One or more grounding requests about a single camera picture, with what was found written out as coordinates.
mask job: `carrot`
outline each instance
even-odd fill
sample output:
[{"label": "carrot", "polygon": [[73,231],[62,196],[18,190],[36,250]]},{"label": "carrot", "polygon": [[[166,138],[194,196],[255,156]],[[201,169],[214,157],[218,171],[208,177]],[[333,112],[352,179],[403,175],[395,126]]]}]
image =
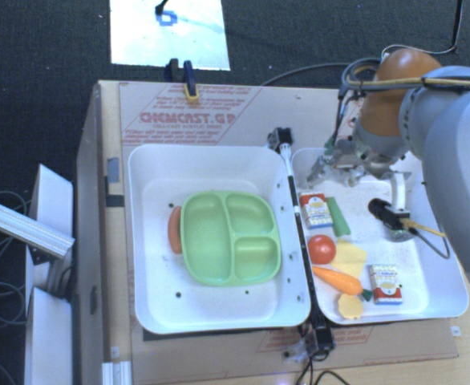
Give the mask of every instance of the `carrot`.
[{"label": "carrot", "polygon": [[355,277],[317,266],[312,267],[312,270],[317,277],[344,294],[360,295],[363,293],[362,283]]}]

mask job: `red tomato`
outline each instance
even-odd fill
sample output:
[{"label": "red tomato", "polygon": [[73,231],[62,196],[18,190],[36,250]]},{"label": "red tomato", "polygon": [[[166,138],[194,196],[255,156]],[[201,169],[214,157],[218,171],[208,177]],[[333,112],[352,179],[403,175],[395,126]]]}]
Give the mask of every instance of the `red tomato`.
[{"label": "red tomato", "polygon": [[327,235],[315,235],[308,241],[310,260],[314,264],[329,264],[337,253],[335,244]]}]

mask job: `blue tape piece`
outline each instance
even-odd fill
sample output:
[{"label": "blue tape piece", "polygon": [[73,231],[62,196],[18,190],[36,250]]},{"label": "blue tape piece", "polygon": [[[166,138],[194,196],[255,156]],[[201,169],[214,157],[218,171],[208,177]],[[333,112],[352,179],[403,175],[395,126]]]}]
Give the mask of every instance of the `blue tape piece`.
[{"label": "blue tape piece", "polygon": [[174,11],[164,10],[162,15],[155,14],[156,21],[161,26],[172,26],[173,24],[178,23],[178,16]]}]

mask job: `dark floor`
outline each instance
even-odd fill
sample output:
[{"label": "dark floor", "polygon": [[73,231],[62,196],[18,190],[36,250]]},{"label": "dark floor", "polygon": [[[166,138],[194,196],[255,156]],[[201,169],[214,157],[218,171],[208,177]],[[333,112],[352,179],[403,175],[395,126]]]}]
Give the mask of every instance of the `dark floor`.
[{"label": "dark floor", "polygon": [[[232,70],[198,71],[202,83],[258,85],[296,67],[376,57],[392,43],[441,51],[456,11],[456,0],[221,1]],[[110,63],[109,10],[109,0],[0,0],[0,190],[28,198],[38,163],[74,179],[96,80],[163,80],[160,68]],[[440,62],[470,66],[470,0],[458,49]],[[281,84],[337,87],[339,78],[312,71]],[[0,262],[0,278],[18,286],[21,252],[12,247]],[[18,384],[23,343],[22,327],[0,330],[0,363]]]}]

